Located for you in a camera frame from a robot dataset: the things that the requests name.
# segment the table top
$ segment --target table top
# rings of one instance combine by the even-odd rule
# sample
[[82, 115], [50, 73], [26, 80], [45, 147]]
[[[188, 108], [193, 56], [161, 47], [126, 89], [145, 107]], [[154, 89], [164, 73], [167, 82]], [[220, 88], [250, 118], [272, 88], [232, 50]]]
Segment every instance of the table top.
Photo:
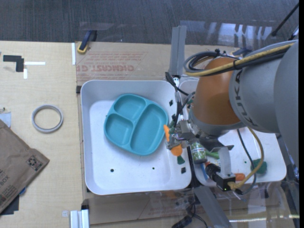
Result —
[[[109, 43], [107, 48], [124, 51], [127, 43]], [[170, 62], [170, 45], [137, 45], [134, 51], [147, 54], [141, 63], [157, 65], [167, 70]], [[13, 215], [0, 216], [3, 227], [69, 227], [68, 214], [80, 210], [83, 202], [83, 170], [81, 165], [81, 126], [79, 122], [79, 94], [77, 86], [77, 62], [73, 65], [73, 43], [0, 41], [0, 106], [11, 111], [11, 129], [31, 148], [50, 159], [46, 168], [29, 184], [20, 196], [19, 210]], [[202, 51], [202, 46], [187, 46], [186, 56]], [[45, 65], [28, 65], [27, 77], [15, 71], [15, 63], [3, 62], [3, 55], [22, 56], [25, 62], [45, 62]], [[31, 122], [32, 112], [44, 104], [56, 105], [63, 112], [62, 126], [53, 133], [38, 132]], [[48, 128], [58, 122], [51, 111], [37, 116], [37, 123]], [[289, 209], [284, 197], [282, 205], [257, 209], [225, 211], [228, 218], [267, 217], [271, 214], [275, 223], [293, 227], [292, 219], [279, 222], [278, 214], [288, 217]], [[93, 225], [93, 227], [171, 227], [183, 217], [146, 219], [129, 222]], [[199, 221], [191, 227], [201, 225]]]

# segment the dark floor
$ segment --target dark floor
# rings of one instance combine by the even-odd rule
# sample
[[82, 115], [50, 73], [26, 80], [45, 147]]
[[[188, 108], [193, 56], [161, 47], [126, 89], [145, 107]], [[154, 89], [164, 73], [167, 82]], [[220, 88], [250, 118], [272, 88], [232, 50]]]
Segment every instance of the dark floor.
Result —
[[97, 41], [170, 44], [187, 26], [186, 44], [263, 46], [288, 40], [299, 0], [0, 0], [0, 40], [74, 42], [89, 29]]

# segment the brown package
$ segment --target brown package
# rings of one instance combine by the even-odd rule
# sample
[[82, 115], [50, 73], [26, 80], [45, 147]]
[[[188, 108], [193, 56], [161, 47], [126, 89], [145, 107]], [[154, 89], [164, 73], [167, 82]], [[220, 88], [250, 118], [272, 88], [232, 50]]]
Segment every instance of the brown package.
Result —
[[0, 213], [48, 164], [0, 120]]

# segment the roll of tape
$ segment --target roll of tape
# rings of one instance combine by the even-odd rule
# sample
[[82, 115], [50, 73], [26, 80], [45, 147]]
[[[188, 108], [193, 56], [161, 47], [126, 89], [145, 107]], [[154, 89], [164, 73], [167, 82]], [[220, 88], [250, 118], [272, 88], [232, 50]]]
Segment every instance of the roll of tape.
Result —
[[[59, 123], [58, 123], [55, 127], [53, 127], [53, 128], [48, 128], [48, 129], [47, 129], [47, 128], [39, 127], [39, 126], [36, 124], [36, 122], [35, 122], [35, 116], [36, 116], [36, 114], [37, 114], [39, 111], [41, 111], [41, 110], [43, 110], [43, 109], [52, 109], [52, 110], [55, 110], [55, 111], [59, 114], [60, 120], [59, 120]], [[52, 132], [58, 130], [58, 129], [61, 127], [62, 123], [63, 123], [63, 114], [62, 114], [62, 111], [61, 111], [57, 106], [52, 105], [52, 104], [49, 104], [49, 105], [48, 105], [48, 104], [41, 105], [41, 106], [37, 107], [37, 108], [33, 111], [33, 113], [32, 113], [32, 123], [33, 123], [33, 126], [34, 126], [39, 132], [42, 132], [42, 133], [52, 133]]]

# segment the teal plate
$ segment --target teal plate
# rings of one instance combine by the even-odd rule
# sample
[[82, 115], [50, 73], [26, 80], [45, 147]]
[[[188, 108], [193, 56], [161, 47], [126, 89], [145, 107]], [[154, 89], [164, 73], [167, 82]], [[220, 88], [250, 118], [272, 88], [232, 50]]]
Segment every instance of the teal plate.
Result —
[[168, 123], [157, 103], [134, 94], [119, 96], [104, 122], [104, 134], [118, 147], [137, 155], [152, 154], [164, 137]]

